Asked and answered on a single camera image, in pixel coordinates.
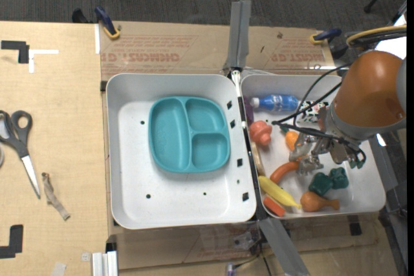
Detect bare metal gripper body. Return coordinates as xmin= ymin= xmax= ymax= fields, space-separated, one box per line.
xmin=310 ymin=129 xmax=360 ymax=166

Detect orange carrot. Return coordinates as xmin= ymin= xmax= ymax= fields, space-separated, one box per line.
xmin=279 ymin=125 xmax=300 ymax=151

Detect green broccoli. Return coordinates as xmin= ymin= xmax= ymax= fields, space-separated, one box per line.
xmin=308 ymin=172 xmax=334 ymax=197
xmin=329 ymin=167 xmax=350 ymax=190

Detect orange sausage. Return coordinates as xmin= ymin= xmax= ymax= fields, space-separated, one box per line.
xmin=270 ymin=160 xmax=300 ymax=184

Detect orange chicken drumstick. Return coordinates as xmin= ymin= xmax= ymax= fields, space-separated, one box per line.
xmin=300 ymin=191 xmax=341 ymax=213

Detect tan biscuit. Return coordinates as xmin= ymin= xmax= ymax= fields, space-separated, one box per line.
xmin=251 ymin=142 xmax=265 ymax=173

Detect pink toy ice cream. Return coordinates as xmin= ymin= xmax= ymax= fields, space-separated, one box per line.
xmin=248 ymin=120 xmax=273 ymax=147

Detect yellow banana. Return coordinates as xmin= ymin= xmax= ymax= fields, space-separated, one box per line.
xmin=257 ymin=175 xmax=302 ymax=209

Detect black and white carton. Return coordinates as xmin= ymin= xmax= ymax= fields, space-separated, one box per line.
xmin=296 ymin=100 xmax=331 ymax=123

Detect white plastic tray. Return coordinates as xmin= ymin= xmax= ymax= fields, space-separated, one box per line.
xmin=239 ymin=74 xmax=387 ymax=220
xmin=105 ymin=73 xmax=258 ymax=230

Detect blue plastic bottle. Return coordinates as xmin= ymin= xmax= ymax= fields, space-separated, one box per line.
xmin=250 ymin=94 xmax=300 ymax=114

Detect red-orange block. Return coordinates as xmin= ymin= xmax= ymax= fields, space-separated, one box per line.
xmin=263 ymin=196 xmax=286 ymax=217

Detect blue divided plate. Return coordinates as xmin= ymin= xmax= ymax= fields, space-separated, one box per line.
xmin=147 ymin=96 xmax=232 ymax=174

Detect brown cardboard board red print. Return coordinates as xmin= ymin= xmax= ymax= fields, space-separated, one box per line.
xmin=99 ymin=21 xmax=389 ymax=271

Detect crumpled grey tape strip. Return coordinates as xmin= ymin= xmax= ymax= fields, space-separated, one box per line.
xmin=41 ymin=172 xmax=71 ymax=221

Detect grey handled scissors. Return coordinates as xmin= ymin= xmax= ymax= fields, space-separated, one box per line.
xmin=0 ymin=110 xmax=42 ymax=200

